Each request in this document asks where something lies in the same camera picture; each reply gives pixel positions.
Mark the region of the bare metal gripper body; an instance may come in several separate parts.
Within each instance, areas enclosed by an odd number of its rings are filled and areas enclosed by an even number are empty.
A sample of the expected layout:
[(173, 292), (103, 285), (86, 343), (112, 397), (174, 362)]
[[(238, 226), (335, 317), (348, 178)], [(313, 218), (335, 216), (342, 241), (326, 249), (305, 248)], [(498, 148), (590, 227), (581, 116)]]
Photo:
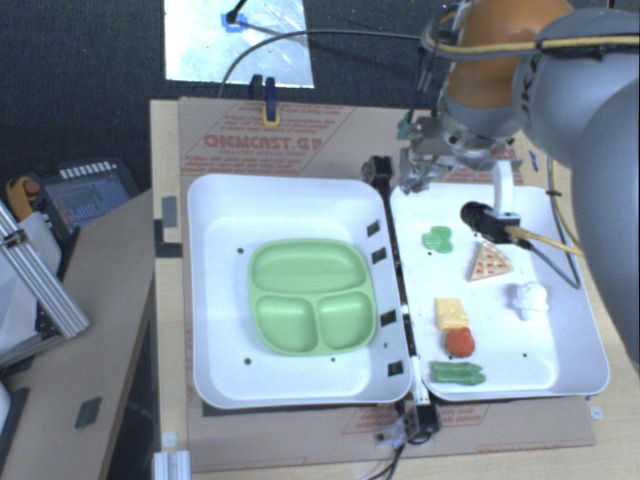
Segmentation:
[(511, 145), (511, 138), (486, 137), (447, 117), (419, 117), (408, 125), (406, 159), (419, 170), (466, 167), (489, 171)]

